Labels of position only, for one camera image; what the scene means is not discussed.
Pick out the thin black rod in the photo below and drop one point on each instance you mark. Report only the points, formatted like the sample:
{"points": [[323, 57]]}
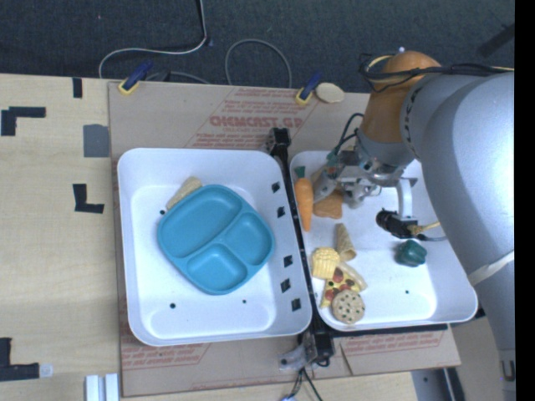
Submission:
{"points": [[297, 228]]}

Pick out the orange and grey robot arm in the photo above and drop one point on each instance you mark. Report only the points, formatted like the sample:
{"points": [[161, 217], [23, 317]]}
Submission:
{"points": [[460, 148]]}

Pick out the blue divided plate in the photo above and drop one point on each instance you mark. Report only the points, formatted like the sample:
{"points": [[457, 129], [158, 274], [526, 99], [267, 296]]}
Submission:
{"points": [[213, 240]]}

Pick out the yellow cupcake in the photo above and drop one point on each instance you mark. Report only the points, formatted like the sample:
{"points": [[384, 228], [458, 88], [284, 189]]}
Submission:
{"points": [[324, 262]]}

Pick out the orange carrot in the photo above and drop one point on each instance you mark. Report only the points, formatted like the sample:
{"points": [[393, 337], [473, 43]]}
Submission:
{"points": [[304, 201]]}

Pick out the orange bread piece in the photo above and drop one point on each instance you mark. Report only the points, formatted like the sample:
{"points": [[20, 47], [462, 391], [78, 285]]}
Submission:
{"points": [[328, 209]]}

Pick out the green bell pepper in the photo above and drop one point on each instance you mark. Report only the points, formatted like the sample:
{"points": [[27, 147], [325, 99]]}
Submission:
{"points": [[411, 253]]}

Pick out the white plastic tray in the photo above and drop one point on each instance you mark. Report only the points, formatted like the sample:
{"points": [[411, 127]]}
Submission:
{"points": [[388, 299], [150, 265]]}

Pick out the brown chocolate chip biscuit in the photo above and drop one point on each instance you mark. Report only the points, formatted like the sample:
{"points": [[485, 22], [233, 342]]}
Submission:
{"points": [[348, 306]]}

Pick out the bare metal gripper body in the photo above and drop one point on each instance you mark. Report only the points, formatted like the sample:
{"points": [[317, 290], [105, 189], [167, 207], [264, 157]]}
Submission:
{"points": [[358, 169]]}

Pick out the beige textured wedge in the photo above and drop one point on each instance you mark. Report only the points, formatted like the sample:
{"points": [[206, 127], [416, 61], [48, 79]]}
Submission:
{"points": [[183, 192]]}

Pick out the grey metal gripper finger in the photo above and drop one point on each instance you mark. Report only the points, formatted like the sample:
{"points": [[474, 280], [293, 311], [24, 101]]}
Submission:
{"points": [[323, 188], [356, 197]]}

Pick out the beige oval biscuit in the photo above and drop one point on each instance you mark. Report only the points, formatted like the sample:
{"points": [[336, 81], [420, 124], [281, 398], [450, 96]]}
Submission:
{"points": [[329, 92]]}

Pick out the pizza slice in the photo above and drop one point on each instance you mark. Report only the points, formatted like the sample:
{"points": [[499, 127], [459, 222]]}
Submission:
{"points": [[343, 283]]}

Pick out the black cylinder on white bracket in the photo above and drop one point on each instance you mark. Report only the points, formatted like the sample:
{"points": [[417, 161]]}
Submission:
{"points": [[393, 223]]}

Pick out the tan waffle cone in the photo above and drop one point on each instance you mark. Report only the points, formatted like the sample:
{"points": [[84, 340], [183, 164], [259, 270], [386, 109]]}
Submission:
{"points": [[345, 242]]}

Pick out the brown cardboard board, red print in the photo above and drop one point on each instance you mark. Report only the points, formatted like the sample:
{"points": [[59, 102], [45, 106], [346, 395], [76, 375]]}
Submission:
{"points": [[167, 119]]}

